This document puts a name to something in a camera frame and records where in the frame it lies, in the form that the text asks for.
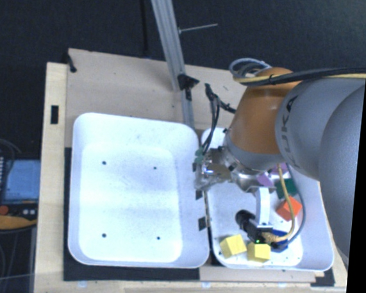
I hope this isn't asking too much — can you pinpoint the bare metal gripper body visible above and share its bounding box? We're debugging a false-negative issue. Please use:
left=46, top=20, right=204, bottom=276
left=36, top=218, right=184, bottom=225
left=194, top=146, right=282, bottom=198

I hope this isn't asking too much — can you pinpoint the thin black and white rod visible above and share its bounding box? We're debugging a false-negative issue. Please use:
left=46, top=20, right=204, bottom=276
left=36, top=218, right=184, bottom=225
left=199, top=189, right=215, bottom=233

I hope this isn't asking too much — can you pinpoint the purple cube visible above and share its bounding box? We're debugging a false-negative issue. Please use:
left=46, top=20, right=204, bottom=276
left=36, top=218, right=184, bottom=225
left=255, top=172, right=276, bottom=188
left=270, top=162, right=290, bottom=178

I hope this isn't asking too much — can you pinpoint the yellow cube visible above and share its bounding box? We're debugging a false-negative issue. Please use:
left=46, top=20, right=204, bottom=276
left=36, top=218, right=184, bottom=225
left=217, top=232, right=249, bottom=260
left=245, top=241, right=273, bottom=265

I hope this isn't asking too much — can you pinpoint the green cube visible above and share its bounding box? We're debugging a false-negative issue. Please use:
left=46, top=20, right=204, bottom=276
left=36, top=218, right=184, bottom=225
left=273, top=177, right=299, bottom=201

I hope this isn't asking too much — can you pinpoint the orange cube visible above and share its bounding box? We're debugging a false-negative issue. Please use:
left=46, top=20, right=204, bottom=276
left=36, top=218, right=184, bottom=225
left=274, top=194, right=304, bottom=224

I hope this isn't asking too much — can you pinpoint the white plastic tray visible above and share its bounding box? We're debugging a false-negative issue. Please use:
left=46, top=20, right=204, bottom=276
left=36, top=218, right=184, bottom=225
left=188, top=124, right=347, bottom=280
left=60, top=110, right=222, bottom=277

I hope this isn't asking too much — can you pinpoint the blue cube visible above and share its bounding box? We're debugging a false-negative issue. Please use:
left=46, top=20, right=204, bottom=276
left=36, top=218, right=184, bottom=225
left=268, top=228, right=292, bottom=255

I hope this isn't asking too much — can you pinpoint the brown cardboard board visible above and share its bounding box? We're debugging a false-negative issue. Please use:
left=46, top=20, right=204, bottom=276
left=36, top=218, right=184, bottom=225
left=47, top=47, right=345, bottom=293

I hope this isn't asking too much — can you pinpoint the black cylinder on white bracket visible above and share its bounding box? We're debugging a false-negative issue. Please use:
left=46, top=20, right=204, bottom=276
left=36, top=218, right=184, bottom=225
left=233, top=183, right=278, bottom=246

